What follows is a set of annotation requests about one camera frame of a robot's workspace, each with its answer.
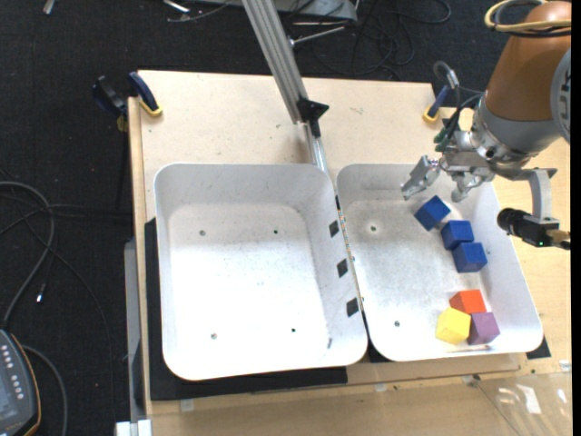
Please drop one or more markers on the orange cube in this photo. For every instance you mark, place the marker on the orange cube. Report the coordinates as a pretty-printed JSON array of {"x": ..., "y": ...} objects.
[{"x": 469, "y": 300}]

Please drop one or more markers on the white plastic tray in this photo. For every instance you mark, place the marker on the white plastic tray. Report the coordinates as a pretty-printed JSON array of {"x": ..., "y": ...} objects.
[
  {"x": 408, "y": 270},
  {"x": 245, "y": 275}
]

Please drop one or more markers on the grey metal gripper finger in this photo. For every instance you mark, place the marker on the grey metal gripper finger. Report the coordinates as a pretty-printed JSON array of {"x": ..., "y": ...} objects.
[
  {"x": 464, "y": 188},
  {"x": 420, "y": 179}
]

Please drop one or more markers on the pale wood board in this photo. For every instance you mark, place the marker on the pale wood board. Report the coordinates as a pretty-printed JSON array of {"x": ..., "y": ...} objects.
[{"x": 218, "y": 125}]

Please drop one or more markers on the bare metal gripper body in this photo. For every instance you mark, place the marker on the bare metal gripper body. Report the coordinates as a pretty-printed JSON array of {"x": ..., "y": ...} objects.
[{"x": 467, "y": 153}]

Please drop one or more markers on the yellow cube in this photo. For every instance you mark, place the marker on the yellow cube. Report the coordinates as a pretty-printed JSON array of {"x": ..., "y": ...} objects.
[{"x": 452, "y": 326}]

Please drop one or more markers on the black cylinder on white bracket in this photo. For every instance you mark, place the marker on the black cylinder on white bracket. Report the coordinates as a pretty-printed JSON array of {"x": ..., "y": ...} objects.
[{"x": 533, "y": 211}]

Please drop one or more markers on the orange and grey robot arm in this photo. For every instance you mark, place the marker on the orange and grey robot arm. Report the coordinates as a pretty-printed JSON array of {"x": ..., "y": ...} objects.
[{"x": 526, "y": 80}]

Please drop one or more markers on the blue cube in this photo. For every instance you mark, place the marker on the blue cube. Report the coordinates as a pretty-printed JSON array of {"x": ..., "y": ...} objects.
[
  {"x": 469, "y": 257},
  {"x": 457, "y": 234},
  {"x": 431, "y": 212}
]

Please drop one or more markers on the purple cube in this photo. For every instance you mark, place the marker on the purple cube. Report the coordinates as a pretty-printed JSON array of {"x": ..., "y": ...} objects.
[{"x": 484, "y": 328}]

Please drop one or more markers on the thin black and white rod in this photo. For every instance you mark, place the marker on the thin black and white rod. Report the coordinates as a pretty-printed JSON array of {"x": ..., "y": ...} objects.
[{"x": 347, "y": 243}]

